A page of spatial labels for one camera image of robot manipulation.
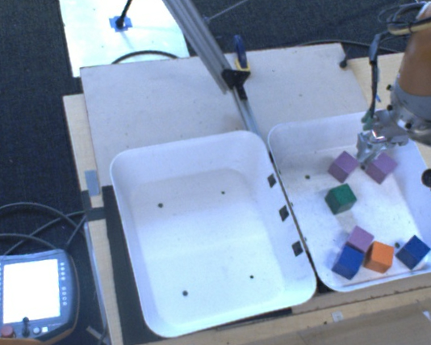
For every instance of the orange cube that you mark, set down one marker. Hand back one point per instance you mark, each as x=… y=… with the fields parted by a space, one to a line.
x=379 y=257

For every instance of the blue cube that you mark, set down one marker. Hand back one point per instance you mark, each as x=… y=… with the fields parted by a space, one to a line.
x=413 y=252
x=347 y=262

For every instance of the white plastic tray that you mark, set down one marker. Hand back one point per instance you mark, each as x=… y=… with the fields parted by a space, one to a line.
x=386 y=212
x=211 y=242

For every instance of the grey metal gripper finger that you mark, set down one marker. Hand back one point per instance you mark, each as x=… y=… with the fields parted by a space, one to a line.
x=375 y=151
x=363 y=145

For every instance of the pale wood board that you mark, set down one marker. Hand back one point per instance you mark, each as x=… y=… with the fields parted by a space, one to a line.
x=101 y=268

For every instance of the green cube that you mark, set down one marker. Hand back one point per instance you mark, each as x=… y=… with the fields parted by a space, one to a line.
x=340 y=199

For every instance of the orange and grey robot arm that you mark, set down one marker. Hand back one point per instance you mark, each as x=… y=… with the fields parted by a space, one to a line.
x=426 y=62

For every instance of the purple cube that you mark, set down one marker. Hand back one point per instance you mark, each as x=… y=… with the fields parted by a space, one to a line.
x=382 y=168
x=342 y=167
x=360 y=238

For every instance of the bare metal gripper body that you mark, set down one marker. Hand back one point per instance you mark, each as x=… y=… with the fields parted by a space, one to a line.
x=390 y=126

